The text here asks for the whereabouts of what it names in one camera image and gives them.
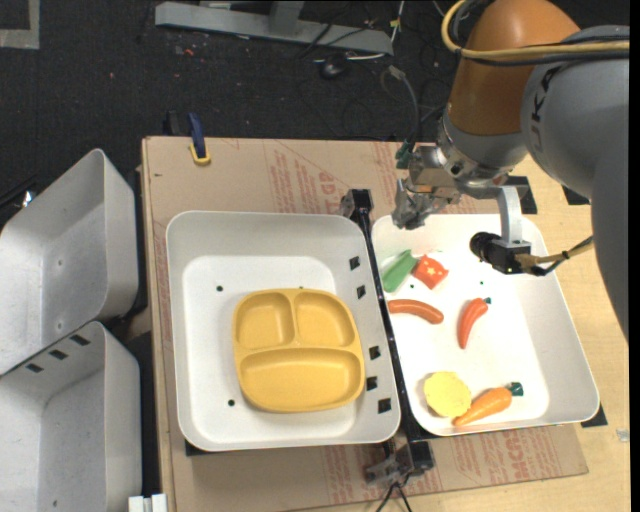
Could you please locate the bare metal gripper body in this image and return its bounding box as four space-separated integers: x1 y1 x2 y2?
406 143 482 202

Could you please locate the red wedge with yellow star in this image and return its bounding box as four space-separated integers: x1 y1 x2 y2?
411 254 450 291

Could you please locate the orange-red sausage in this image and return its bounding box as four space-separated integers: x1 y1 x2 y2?
387 298 446 326

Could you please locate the orange-red chili pepper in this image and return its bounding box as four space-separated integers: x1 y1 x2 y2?
456 296 493 351

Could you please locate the brown cardboard board red print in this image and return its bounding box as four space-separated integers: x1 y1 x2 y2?
141 135 590 507

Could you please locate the white plastic tray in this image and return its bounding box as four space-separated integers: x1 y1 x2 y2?
370 212 601 438
165 209 403 453

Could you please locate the yellow round biscuit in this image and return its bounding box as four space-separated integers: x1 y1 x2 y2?
423 370 473 419

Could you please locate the yellow divided plate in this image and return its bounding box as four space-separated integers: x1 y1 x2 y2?
231 287 368 414

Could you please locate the orange carrot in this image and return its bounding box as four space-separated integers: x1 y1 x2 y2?
452 381 525 428

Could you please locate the black block with thin wires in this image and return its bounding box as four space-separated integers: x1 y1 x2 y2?
363 439 436 487
340 188 376 222

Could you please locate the black cylinder on white bracket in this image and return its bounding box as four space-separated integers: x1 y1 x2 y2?
468 184 534 276

